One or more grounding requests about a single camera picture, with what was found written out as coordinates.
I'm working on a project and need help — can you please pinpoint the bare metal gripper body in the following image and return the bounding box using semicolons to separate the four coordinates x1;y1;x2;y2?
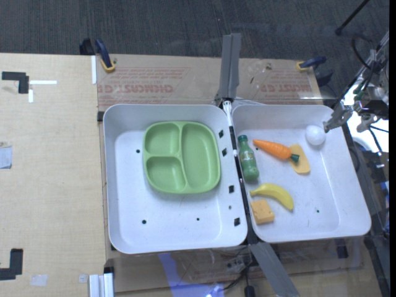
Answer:
351;99;389;119

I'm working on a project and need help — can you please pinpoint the white egg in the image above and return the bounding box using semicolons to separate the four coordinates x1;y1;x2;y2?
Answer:
305;124;327;147

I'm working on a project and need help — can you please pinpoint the flat yellow slice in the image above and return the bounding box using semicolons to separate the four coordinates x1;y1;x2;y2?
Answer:
289;143;311;175

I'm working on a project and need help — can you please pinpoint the orange carrot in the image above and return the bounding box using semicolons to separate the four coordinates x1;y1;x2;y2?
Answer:
252;139;300;163

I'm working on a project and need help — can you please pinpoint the white plastic tray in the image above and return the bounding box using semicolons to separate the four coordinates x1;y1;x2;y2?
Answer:
231;104;372;244
102;103;249;255

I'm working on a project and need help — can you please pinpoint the yellow banana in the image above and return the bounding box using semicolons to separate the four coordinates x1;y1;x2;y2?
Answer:
249;183;295;211

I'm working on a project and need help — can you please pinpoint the green plastic bottle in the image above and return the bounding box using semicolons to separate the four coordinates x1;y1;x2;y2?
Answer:
237;134;260;181

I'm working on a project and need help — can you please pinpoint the yellow cheese block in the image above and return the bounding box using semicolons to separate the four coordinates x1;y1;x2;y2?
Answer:
249;199;275;226

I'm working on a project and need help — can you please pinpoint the green divided plate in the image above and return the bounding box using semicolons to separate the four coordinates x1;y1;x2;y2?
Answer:
142;121;222;194

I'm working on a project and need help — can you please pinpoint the brown cardboard board red print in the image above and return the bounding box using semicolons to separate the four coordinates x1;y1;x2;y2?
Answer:
95;53;372;293

